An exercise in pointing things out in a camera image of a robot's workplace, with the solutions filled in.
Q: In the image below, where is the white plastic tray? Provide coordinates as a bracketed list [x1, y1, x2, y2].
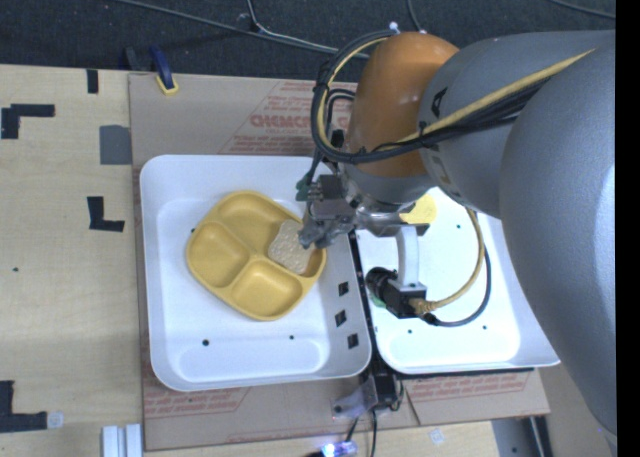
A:
[139, 153, 373, 393]
[349, 185, 562, 376]

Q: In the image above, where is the beige bread slice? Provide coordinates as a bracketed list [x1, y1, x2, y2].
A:
[267, 219, 318, 277]

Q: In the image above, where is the black cylinder on white bracket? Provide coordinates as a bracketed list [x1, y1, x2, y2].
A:
[365, 224, 431, 320]

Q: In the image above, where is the brown cardboard board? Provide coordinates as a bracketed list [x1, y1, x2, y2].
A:
[127, 71, 552, 452]

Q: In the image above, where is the yellow round object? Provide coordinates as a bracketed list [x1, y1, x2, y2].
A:
[398, 193, 439, 226]

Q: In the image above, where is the yellow divided plate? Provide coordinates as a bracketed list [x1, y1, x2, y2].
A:
[185, 189, 328, 323]

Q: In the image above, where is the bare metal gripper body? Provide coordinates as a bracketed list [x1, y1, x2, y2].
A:
[303, 174, 419, 238]

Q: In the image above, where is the black block with wires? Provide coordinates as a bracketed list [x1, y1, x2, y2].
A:
[371, 372, 403, 410]

